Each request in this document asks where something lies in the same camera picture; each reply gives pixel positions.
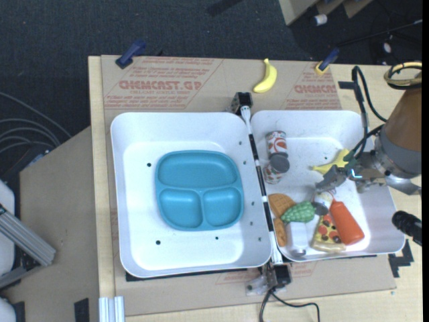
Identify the green grapes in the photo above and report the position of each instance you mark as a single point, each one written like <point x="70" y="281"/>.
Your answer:
<point x="298" y="212"/>

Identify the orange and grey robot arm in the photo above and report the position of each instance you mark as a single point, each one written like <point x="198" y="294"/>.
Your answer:
<point x="403" y="122"/>

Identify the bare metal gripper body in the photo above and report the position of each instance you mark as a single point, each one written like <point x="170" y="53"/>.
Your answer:
<point x="367" y="173"/>

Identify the blue divided plate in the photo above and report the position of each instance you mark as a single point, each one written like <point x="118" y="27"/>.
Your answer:
<point x="199" y="190"/>

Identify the orange bread piece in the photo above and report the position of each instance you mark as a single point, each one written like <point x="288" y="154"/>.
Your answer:
<point x="281" y="233"/>

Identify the pizza slice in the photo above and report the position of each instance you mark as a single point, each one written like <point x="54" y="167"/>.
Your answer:
<point x="326" y="235"/>

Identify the brown waffle biscuit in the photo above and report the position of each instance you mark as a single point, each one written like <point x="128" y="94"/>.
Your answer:
<point x="279" y="202"/>

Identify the small white bottle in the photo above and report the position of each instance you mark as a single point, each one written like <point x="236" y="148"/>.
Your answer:
<point x="320" y="19"/>

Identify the thin black and white rod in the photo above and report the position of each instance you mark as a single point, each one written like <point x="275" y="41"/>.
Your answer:
<point x="257" y="166"/>

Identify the white can with red print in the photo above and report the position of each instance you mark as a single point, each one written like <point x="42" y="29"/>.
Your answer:
<point x="273" y="174"/>

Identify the small white and yellow can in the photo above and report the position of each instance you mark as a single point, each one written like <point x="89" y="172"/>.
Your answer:
<point x="322" y="200"/>

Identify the white plastic tray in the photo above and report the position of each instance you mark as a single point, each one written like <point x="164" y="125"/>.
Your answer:
<point x="308" y="126"/>
<point x="187" y="250"/>

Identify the black cylinder on white bracket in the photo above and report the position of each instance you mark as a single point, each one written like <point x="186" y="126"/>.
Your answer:
<point x="406" y="222"/>

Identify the white can with orange print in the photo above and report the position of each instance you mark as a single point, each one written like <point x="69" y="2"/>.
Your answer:
<point x="277" y="143"/>

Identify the brown cardboard board red print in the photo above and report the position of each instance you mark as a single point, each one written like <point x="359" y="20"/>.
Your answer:
<point x="187" y="294"/>

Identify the yellow banana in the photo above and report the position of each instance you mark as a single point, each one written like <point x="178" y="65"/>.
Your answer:
<point x="268" y="77"/>
<point x="336" y="161"/>

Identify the white plastic bottle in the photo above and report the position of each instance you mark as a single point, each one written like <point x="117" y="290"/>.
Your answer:
<point x="298" y="238"/>

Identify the orange squeeze bottle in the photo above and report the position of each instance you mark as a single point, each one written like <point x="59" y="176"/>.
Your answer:
<point x="347" y="225"/>

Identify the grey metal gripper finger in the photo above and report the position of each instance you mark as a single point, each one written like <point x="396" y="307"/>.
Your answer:
<point x="326" y="181"/>
<point x="340" y="173"/>

